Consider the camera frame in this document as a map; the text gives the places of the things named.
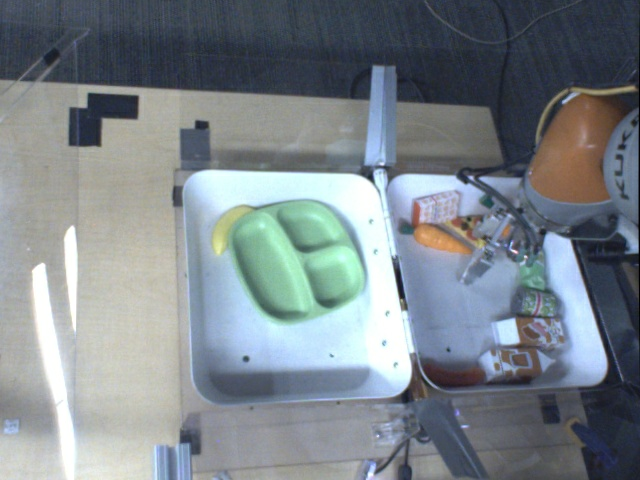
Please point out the orange carrot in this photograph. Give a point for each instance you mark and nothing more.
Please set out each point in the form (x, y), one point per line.
(440, 239)

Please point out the brown and white carton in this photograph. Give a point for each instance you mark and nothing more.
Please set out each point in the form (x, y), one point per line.
(515, 365)
(530, 333)

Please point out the yellow banana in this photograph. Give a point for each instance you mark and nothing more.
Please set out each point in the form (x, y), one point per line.
(221, 233)

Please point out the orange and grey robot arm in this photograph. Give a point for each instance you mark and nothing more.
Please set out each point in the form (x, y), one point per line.
(570, 158)

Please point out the green can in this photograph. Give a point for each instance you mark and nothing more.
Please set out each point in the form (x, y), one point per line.
(536, 303)

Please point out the green divided plate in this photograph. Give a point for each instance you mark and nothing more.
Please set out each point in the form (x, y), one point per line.
(280, 268)

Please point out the pizza slice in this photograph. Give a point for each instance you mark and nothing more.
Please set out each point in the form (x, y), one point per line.
(462, 227)

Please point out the green packet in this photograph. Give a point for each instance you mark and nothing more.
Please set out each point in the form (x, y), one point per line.
(533, 274)

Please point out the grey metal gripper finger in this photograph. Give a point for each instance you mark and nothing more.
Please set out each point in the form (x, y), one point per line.
(477, 267)

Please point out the red sausage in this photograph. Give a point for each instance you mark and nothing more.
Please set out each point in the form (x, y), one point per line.
(452, 375)

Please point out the white plastic tray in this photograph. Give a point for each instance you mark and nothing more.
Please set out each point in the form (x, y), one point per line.
(280, 363)
(445, 313)

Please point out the orange and white carton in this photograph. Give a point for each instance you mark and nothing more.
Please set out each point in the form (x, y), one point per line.
(436, 208)

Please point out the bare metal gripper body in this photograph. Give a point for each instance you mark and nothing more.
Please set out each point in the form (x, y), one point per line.
(504, 229)

